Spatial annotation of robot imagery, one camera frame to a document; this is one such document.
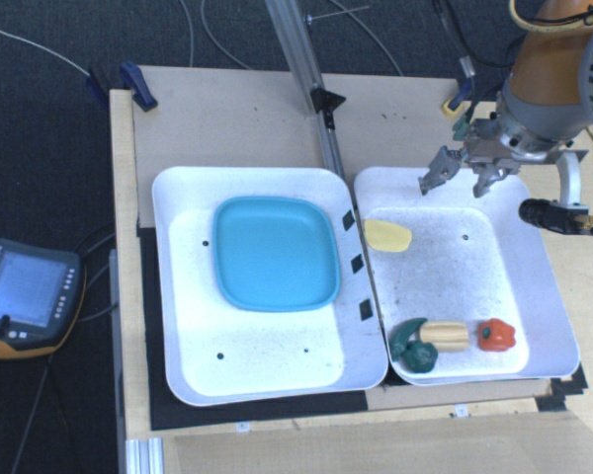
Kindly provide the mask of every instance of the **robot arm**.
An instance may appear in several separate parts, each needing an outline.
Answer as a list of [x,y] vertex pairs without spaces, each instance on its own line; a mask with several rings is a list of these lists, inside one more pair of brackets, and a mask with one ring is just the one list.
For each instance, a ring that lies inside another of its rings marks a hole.
[[555,165],[559,200],[527,200],[521,218],[562,234],[593,235],[588,207],[580,203],[579,162],[586,151],[567,149],[593,124],[593,0],[546,0],[531,21],[518,15],[515,3],[510,0],[510,14],[528,34],[496,112],[473,121],[468,113],[456,123],[454,140],[463,147],[439,150],[419,179],[421,192],[449,181],[462,164],[478,175],[476,197],[522,165]]

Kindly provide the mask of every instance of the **yellow cable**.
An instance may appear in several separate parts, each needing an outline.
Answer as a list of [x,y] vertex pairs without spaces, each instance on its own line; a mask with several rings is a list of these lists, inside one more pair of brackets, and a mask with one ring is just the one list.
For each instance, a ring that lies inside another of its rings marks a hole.
[[585,21],[575,21],[573,23],[565,23],[563,25],[535,25],[532,22],[524,20],[518,14],[516,10],[516,0],[509,0],[508,9],[510,17],[516,23],[516,25],[528,32],[538,32],[540,34],[557,34],[558,32],[566,32],[567,30],[576,30],[578,28],[586,27],[587,25],[593,25],[593,15],[589,17],[588,23]]

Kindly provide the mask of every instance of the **beige cylindrical object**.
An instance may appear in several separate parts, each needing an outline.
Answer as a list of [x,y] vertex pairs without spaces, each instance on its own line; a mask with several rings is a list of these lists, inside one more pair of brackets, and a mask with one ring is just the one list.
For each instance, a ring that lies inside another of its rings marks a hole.
[[[537,18],[557,20],[593,8],[593,0],[546,0]],[[578,71],[593,25],[543,34],[528,32],[508,81],[512,93],[541,106],[580,104]]]
[[460,352],[470,346],[467,326],[460,321],[427,321],[419,328],[419,339],[438,352]]

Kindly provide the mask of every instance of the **screen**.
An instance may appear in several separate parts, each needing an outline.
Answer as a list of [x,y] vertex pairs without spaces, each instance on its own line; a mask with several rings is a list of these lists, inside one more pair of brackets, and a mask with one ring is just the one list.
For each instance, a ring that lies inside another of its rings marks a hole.
[[47,327],[66,275],[63,262],[5,251],[0,261],[0,318]]

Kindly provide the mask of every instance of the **blue clamp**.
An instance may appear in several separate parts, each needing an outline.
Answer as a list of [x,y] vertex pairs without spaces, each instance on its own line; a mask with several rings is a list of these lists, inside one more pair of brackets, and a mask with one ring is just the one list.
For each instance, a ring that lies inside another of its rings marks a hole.
[[121,79],[126,88],[134,91],[133,100],[145,112],[151,111],[158,106],[158,102],[151,96],[149,88],[147,88],[147,83],[140,68],[133,61],[124,61],[121,64]]

